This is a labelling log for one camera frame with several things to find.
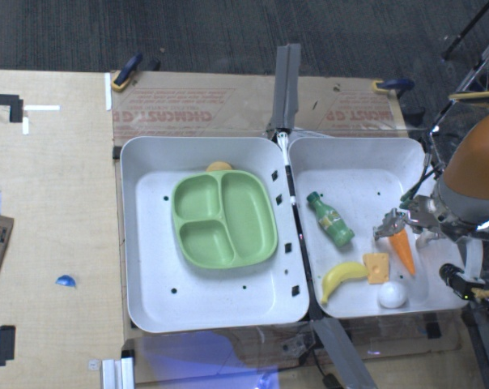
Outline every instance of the green bottle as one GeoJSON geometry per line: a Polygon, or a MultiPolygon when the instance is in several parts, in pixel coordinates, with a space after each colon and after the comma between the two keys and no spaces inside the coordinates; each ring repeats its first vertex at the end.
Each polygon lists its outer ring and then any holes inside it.
{"type": "Polygon", "coordinates": [[[313,191],[307,199],[309,205],[317,213],[318,223],[336,246],[344,246],[351,241],[355,233],[347,227],[336,209],[323,203],[316,191],[313,191]]]}

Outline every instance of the green plate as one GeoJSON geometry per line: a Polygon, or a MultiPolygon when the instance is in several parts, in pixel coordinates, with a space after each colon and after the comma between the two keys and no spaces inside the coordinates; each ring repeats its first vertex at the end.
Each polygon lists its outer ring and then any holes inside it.
{"type": "Polygon", "coordinates": [[[251,173],[221,170],[179,181],[172,219],[183,255],[203,268],[260,263],[277,248],[277,227],[266,189],[251,173]]]}

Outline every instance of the light wood surface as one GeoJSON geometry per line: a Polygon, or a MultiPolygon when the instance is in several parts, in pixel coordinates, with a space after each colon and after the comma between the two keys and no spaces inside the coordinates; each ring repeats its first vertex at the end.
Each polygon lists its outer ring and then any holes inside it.
{"type": "Polygon", "coordinates": [[[97,388],[90,361],[120,358],[123,344],[104,74],[0,71],[0,93],[25,106],[60,106],[28,112],[27,135],[0,106],[2,214],[15,219],[0,272],[0,326],[16,326],[15,359],[0,367],[0,387],[97,388]],[[65,274],[75,288],[55,284],[65,274]]]}

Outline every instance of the egg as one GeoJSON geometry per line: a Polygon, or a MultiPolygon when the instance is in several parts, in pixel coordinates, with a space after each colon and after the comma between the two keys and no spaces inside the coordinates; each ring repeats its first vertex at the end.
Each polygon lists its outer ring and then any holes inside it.
{"type": "Polygon", "coordinates": [[[377,293],[378,302],[385,308],[398,308],[408,299],[408,290],[403,283],[387,281],[377,293]]]}

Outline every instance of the bottle cap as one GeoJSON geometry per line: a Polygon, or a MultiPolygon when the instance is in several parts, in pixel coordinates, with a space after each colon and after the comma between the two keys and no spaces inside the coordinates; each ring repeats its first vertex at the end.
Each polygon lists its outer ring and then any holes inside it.
{"type": "Polygon", "coordinates": [[[306,199],[311,203],[320,199],[320,195],[316,191],[313,191],[306,199]]]}

